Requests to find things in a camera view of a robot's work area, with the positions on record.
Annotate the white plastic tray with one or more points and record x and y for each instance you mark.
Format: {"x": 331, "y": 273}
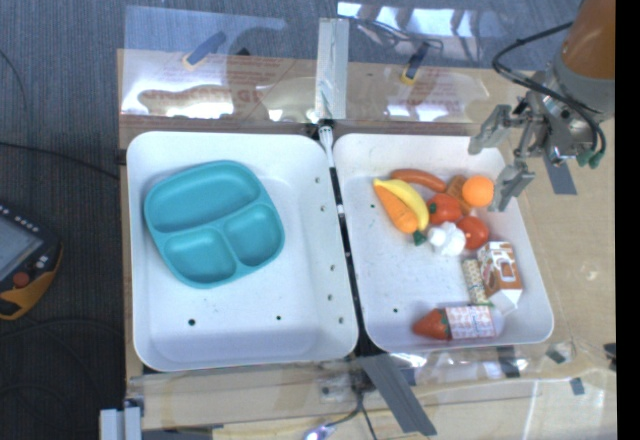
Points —
{"x": 400, "y": 278}
{"x": 240, "y": 328}

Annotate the blue divided plate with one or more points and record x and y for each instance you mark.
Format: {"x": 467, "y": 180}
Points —
{"x": 210, "y": 223}

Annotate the brown toy biscuit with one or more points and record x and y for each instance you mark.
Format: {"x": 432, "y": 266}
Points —
{"x": 456, "y": 190}

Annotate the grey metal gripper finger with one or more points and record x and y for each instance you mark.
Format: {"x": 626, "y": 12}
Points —
{"x": 492, "y": 128}
{"x": 511, "y": 182}

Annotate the brown toy sausage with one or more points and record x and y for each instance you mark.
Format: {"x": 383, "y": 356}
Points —
{"x": 417, "y": 178}

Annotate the white toy garlic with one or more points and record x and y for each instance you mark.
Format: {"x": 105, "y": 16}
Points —
{"x": 446, "y": 239}

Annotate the small patterned packet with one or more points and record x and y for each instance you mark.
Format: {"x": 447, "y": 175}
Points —
{"x": 473, "y": 280}

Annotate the orange toy fruit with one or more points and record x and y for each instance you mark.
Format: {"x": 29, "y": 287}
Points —
{"x": 478, "y": 191}

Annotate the red toy tomato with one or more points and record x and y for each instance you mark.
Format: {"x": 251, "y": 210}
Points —
{"x": 474, "y": 232}

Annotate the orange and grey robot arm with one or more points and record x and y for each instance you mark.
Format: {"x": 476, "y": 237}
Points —
{"x": 592, "y": 33}

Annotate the red toy strawberry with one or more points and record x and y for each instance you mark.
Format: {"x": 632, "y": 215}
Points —
{"x": 430, "y": 324}

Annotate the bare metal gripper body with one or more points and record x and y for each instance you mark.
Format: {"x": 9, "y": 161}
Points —
{"x": 550, "y": 128}

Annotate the clear bottle with pink label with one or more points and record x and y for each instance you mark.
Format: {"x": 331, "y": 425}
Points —
{"x": 472, "y": 322}

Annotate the white and orange carton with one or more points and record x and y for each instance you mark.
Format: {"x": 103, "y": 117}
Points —
{"x": 500, "y": 273}

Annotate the red tomato with green stem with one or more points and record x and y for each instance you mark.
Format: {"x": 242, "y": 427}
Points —
{"x": 444, "y": 209}

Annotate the yellow banana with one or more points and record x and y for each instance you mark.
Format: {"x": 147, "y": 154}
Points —
{"x": 412, "y": 200}

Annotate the orange carrot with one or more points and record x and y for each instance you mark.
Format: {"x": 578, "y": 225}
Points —
{"x": 397, "y": 215}

